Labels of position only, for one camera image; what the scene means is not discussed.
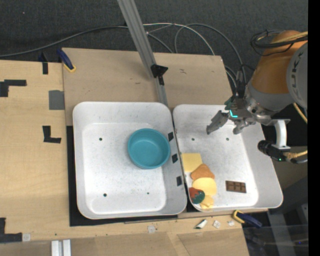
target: small white object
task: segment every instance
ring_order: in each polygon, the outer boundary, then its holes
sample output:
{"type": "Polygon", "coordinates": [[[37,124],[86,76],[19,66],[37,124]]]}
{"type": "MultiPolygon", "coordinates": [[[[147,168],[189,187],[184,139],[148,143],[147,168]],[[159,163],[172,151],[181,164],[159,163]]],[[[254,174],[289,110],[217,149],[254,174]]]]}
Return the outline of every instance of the small white object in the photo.
{"type": "Polygon", "coordinates": [[[51,242],[51,256],[60,256],[58,240],[54,240],[51,242]]]}
{"type": "Polygon", "coordinates": [[[29,242],[30,240],[31,240],[31,234],[29,234],[29,233],[22,234],[22,241],[23,242],[29,242]]]}
{"type": "Polygon", "coordinates": [[[233,220],[228,221],[228,225],[229,227],[232,227],[235,225],[235,222],[233,220]]]}
{"type": "Polygon", "coordinates": [[[148,233],[154,233],[156,232],[155,226],[148,226],[148,233]]]}
{"type": "Polygon", "coordinates": [[[51,256],[71,256],[70,239],[51,241],[51,256]]]}
{"type": "Polygon", "coordinates": [[[66,239],[62,241],[63,245],[63,256],[71,256],[71,241],[66,239]]]}
{"type": "Polygon", "coordinates": [[[220,226],[221,226],[221,223],[220,223],[219,221],[215,220],[215,221],[213,222],[213,226],[214,226],[215,228],[219,229],[220,226]]]}
{"type": "Polygon", "coordinates": [[[205,227],[205,225],[207,225],[207,223],[208,223],[208,221],[206,219],[204,219],[198,225],[196,225],[194,227],[194,229],[203,229],[205,227]]]}

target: brown chocolate bar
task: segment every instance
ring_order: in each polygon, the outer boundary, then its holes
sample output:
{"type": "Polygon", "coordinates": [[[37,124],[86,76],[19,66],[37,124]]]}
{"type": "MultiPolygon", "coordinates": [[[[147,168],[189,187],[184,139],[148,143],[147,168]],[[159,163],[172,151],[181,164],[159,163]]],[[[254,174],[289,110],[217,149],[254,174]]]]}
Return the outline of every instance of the brown chocolate bar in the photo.
{"type": "Polygon", "coordinates": [[[246,183],[237,181],[225,181],[226,191],[247,193],[246,183]]]}

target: blue clamp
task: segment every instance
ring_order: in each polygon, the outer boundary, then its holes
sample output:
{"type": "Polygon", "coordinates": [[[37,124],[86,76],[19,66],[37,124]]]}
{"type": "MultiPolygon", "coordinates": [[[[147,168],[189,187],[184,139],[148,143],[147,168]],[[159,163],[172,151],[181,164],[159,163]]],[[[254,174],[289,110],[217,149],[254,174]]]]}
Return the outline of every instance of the blue clamp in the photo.
{"type": "Polygon", "coordinates": [[[66,55],[66,53],[63,50],[57,49],[56,53],[58,56],[61,58],[64,67],[69,71],[69,72],[75,72],[76,71],[76,66],[74,66],[69,59],[69,57],[66,55]]]}
{"type": "Polygon", "coordinates": [[[262,223],[260,221],[258,221],[256,218],[254,218],[248,214],[244,214],[243,212],[241,212],[239,210],[235,210],[232,214],[232,217],[237,222],[239,222],[241,224],[248,223],[258,229],[262,227],[262,223]]]}

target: teal light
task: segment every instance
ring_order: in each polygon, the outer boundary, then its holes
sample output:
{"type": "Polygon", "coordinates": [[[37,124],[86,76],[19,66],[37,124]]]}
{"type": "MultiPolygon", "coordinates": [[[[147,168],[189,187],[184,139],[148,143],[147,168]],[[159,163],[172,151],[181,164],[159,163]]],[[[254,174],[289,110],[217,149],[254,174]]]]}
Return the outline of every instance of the teal light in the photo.
{"type": "Polygon", "coordinates": [[[232,118],[237,118],[238,117],[237,115],[232,114],[231,109],[229,110],[229,112],[230,112],[230,115],[231,115],[232,118]]]}

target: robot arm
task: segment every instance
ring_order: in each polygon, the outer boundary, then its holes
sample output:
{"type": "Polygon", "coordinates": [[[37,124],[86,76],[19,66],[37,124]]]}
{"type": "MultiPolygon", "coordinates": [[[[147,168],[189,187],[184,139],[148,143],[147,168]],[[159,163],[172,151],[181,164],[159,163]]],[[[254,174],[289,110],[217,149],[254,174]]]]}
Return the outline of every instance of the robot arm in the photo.
{"type": "Polygon", "coordinates": [[[257,44],[261,34],[255,35],[251,45],[267,48],[247,84],[238,86],[235,94],[225,102],[227,113],[218,112],[206,132],[222,127],[227,120],[235,124],[239,134],[256,122],[275,126],[275,143],[260,141],[258,149],[277,161],[291,161],[297,154],[290,153],[286,124],[289,119],[272,117],[292,103],[308,108],[308,33],[287,30],[279,33],[270,44],[257,44]]]}

